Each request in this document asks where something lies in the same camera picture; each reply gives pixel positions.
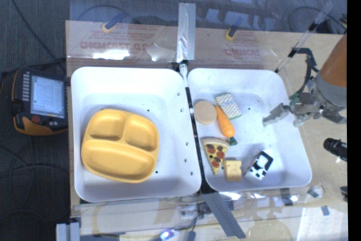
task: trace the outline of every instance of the beige round disc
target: beige round disc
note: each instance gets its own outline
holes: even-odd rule
[[[206,100],[201,100],[194,105],[194,115],[198,122],[205,125],[209,125],[217,119],[214,105]]]

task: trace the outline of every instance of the robotic arm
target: robotic arm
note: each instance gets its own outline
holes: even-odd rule
[[[283,119],[288,113],[295,115],[294,126],[304,121],[325,117],[336,124],[346,124],[339,112],[347,107],[347,33],[339,40],[330,56],[318,71],[307,59],[305,85],[290,97],[290,104],[280,103],[270,115],[263,118],[263,126]],[[311,77],[311,68],[317,72]]]

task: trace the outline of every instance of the gray floor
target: gray floor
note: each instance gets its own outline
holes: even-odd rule
[[[123,10],[136,14],[139,23],[176,25],[178,3],[195,2],[200,27],[226,28],[232,22],[229,12],[234,12],[244,18],[241,29],[304,32],[330,2],[331,31],[341,34],[344,29],[338,20],[347,14],[347,0],[13,1],[0,0],[0,70],[10,72],[0,94],[0,240],[55,240],[55,224],[68,221],[67,134],[30,138],[15,131],[11,117],[12,71],[65,57],[66,20],[101,21],[113,13],[109,5],[121,4]],[[60,66],[51,69],[62,72]],[[24,164],[27,170],[15,170]],[[34,169],[34,164],[51,168]]]

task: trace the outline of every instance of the yellow divided plate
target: yellow divided plate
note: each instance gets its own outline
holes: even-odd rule
[[[158,150],[159,133],[152,121],[119,109],[102,109],[88,123],[81,159],[94,174],[140,183],[153,173]]]

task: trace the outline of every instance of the beige cube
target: beige cube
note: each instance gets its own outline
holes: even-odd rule
[[[226,175],[226,180],[229,182],[239,182],[242,179],[241,171],[242,161],[238,160],[224,160],[223,167]]]

